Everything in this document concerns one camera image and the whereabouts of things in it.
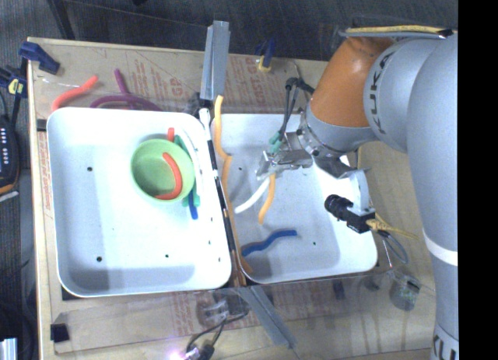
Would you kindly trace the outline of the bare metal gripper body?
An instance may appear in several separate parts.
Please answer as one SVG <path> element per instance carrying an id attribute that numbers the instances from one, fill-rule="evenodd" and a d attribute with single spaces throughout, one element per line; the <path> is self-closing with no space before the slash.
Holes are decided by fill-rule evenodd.
<path id="1" fill-rule="evenodd" d="M 271 142 L 269 153 L 274 163 L 287 163 L 288 170 L 306 169 L 314 163 L 312 155 L 300 144 L 296 132 L 277 134 L 276 139 Z"/>

